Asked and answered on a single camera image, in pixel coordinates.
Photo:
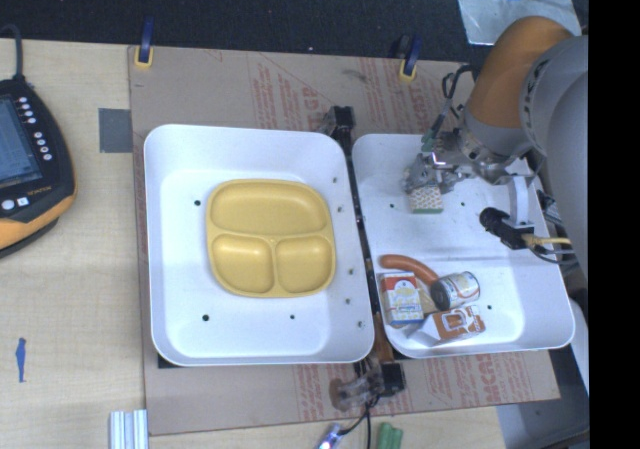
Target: cardboard sheet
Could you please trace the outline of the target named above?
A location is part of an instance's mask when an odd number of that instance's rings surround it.
[[[177,368],[163,365],[150,333],[142,147],[167,123],[315,131],[332,106],[351,106],[354,139],[366,133],[424,133],[441,110],[444,76],[461,64],[419,61],[398,80],[399,60],[156,47],[150,68],[129,79],[138,226],[144,374],[151,435],[354,418],[329,397],[332,380],[356,377],[350,364]],[[472,87],[460,78],[454,106]],[[451,129],[451,118],[443,130]],[[557,399],[547,351],[402,361],[407,388],[375,415]]]

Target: wooden table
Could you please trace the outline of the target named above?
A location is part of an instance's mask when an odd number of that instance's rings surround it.
[[[0,261],[0,447],[105,448],[109,414],[145,408],[130,153],[103,153],[101,108],[129,109],[127,46],[27,40],[24,74],[54,112],[79,192],[40,240]],[[0,40],[0,78],[15,72]],[[26,339],[25,382],[15,351]],[[493,407],[372,420],[404,431],[403,449],[504,447]],[[151,448],[314,448],[328,423],[151,437]],[[366,447],[366,423],[340,449]]]

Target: yellow divided plate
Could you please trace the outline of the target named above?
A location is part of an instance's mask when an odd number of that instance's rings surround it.
[[[238,179],[207,202],[211,270],[228,291],[286,298],[327,287],[336,267],[329,208],[301,182]]]

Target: brown sausage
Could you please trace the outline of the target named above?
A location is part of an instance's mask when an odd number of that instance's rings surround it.
[[[438,281],[438,275],[429,266],[406,255],[397,255],[389,253],[380,257],[380,265],[385,268],[401,269],[411,271],[416,278],[421,280],[425,285],[431,287]]]

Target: can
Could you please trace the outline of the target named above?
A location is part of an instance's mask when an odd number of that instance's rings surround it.
[[[430,293],[439,310],[450,310],[480,298],[480,284],[472,273],[463,271],[441,277]]]

